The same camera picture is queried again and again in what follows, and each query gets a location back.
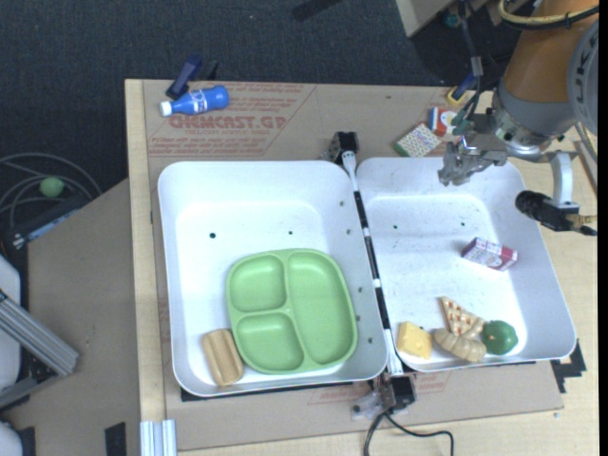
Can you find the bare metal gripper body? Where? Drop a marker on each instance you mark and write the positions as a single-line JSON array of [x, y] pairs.
[[487, 143]]

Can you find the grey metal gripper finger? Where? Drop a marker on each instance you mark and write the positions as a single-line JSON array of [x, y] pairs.
[[468, 171], [447, 173]]

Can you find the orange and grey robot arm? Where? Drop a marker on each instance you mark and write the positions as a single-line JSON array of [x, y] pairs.
[[541, 64]]

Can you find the colourful patterned packet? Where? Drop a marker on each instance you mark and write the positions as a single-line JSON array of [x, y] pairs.
[[418, 139]]

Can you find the red white blue carton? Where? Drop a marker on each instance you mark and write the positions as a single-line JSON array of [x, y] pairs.
[[442, 120]]

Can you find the pink and white carton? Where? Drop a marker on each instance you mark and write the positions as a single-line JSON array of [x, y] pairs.
[[489, 253]]

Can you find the white plastic tray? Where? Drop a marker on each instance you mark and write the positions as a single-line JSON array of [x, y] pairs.
[[423, 264], [199, 273]]

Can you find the thin black and white rod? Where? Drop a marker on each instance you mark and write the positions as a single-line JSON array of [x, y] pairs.
[[368, 240]]

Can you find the pizza slice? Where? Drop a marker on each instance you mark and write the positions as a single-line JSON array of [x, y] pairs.
[[453, 314]]

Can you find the green bell pepper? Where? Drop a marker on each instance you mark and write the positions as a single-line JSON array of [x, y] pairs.
[[499, 337]]

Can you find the yellow cheese wedge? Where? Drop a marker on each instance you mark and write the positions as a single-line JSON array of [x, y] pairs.
[[414, 341]]

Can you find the beige croissant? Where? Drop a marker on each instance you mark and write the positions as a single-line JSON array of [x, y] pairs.
[[463, 347]]

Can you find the green divided plate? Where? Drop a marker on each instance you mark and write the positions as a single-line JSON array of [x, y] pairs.
[[313, 311]]

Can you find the blue bottle white cap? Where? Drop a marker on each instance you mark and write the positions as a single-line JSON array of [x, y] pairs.
[[204, 100]]

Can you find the tan hot dog bun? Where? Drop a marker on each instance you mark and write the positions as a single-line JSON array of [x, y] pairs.
[[222, 356]]

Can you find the brown cardboard board red print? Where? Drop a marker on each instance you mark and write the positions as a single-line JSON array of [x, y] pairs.
[[266, 416]]

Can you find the black cylinder on white bracket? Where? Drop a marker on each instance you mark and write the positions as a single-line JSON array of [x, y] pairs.
[[546, 209]]

